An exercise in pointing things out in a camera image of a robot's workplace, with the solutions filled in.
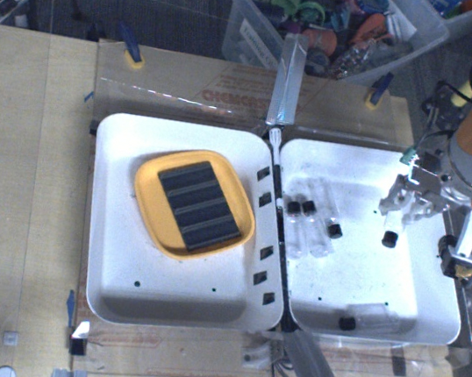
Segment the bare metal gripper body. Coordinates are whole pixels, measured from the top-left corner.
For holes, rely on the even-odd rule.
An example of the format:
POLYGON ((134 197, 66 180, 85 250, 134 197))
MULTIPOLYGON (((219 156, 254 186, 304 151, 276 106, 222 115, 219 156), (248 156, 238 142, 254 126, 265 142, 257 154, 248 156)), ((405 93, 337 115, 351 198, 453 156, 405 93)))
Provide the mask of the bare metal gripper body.
POLYGON ((447 153, 423 152, 411 164, 407 186, 428 210, 472 210, 472 182, 447 153))

